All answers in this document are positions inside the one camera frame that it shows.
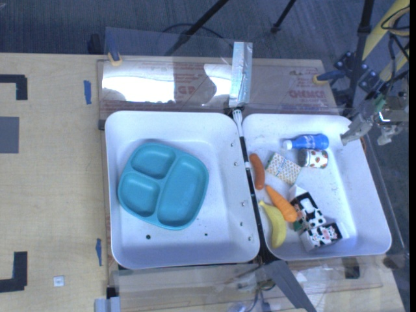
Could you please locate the blue bottle white cap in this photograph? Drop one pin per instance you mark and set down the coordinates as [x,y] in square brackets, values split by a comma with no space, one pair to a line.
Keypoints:
[310,141]

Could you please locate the patterned packet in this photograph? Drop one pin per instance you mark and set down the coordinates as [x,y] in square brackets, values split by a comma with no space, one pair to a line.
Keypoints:
[284,168]

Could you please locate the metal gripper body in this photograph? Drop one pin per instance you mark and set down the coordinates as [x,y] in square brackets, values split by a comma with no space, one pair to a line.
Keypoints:
[395,109]

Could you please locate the white plastic tray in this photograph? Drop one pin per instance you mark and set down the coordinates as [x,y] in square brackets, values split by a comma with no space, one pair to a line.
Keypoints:
[354,187]
[214,135]

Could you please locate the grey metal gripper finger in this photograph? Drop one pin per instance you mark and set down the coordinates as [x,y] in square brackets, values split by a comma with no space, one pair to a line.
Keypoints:
[356,129]
[390,134]

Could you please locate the orange sausage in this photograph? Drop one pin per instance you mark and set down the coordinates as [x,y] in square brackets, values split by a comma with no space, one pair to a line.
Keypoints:
[258,171]

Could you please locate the cow print milk carton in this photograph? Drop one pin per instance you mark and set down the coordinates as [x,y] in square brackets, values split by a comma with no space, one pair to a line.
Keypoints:
[308,210]
[323,236]

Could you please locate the white can strawberry print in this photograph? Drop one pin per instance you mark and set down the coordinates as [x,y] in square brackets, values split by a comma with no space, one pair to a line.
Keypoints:
[317,159]

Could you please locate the orange carrot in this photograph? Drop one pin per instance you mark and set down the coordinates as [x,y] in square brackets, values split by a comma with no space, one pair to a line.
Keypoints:
[281,204]

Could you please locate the brown cardboard board red print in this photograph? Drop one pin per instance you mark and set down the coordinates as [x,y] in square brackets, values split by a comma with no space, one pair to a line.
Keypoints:
[286,86]

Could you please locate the blue divided plate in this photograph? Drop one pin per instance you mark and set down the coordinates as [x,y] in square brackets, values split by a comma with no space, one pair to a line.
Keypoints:
[182,187]

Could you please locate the yellow banana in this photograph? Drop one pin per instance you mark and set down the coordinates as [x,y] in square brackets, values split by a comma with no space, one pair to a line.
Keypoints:
[278,223]

